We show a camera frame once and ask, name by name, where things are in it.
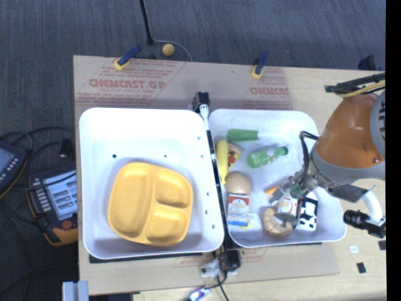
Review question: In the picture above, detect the black and white cow carton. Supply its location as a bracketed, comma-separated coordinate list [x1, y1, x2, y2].
[295, 191, 319, 232]

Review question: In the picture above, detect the white can orange print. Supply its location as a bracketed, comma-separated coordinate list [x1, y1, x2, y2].
[276, 195, 299, 223]

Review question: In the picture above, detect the green plastic bottle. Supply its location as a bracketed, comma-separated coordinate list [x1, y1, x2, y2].
[246, 145, 289, 169]

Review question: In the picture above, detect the white plastic tray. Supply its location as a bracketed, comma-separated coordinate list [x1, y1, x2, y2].
[207, 108, 348, 249]
[78, 107, 225, 260]

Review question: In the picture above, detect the yellow banana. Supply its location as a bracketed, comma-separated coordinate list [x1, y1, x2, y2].
[216, 139, 230, 185]

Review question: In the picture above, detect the green toy vegetable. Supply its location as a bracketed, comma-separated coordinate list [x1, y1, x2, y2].
[227, 129, 259, 143]

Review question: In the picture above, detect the black cylinder on white bracket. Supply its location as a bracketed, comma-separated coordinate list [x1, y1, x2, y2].
[343, 190, 387, 239]

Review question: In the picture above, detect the brown bread bun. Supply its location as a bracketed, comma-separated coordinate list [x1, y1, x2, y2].
[224, 171, 253, 196]

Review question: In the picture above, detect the tan toy doughnut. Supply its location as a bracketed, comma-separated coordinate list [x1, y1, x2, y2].
[261, 207, 294, 238]

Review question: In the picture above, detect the thin black and white rod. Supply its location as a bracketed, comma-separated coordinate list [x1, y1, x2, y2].
[199, 103, 233, 251]

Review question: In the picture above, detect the red white blue carton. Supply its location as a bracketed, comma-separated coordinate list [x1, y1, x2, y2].
[226, 193, 251, 227]

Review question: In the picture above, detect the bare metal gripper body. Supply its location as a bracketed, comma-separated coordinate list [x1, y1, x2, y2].
[283, 169, 330, 198]

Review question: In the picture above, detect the black block with thin wires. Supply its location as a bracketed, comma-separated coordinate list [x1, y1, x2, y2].
[192, 91, 211, 112]
[218, 248, 242, 272]

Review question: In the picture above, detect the toy pizza slice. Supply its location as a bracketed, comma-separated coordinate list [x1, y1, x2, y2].
[226, 142, 244, 172]

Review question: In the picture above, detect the yellow divided plate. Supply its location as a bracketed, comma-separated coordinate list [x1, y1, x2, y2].
[107, 161, 194, 248]

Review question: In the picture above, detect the brown cardboard board red print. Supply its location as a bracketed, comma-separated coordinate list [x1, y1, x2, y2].
[73, 55, 341, 296]

